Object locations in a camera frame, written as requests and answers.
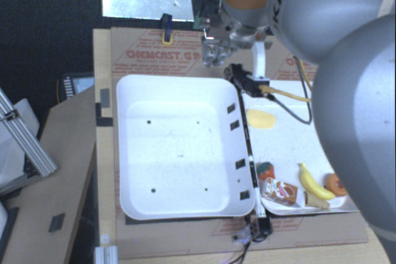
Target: banana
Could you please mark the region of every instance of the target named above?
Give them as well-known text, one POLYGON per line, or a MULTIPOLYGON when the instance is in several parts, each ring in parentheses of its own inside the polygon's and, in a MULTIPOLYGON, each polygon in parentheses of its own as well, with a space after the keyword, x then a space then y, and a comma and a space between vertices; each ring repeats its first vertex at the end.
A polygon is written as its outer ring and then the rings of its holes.
POLYGON ((323 186, 320 186, 314 180, 311 173, 306 169, 305 163, 301 163, 301 174, 299 179, 306 191, 315 195, 317 198, 323 200, 331 200, 335 198, 335 195, 331 191, 327 190, 323 186))

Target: empty white tray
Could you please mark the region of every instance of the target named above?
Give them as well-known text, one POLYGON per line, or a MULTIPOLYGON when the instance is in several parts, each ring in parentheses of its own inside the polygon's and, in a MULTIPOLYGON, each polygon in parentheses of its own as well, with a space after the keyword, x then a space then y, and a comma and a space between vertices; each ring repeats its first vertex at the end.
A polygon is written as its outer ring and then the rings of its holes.
POLYGON ((125 214, 195 218, 252 210, 248 153, 231 83, 128 75, 116 91, 125 214))

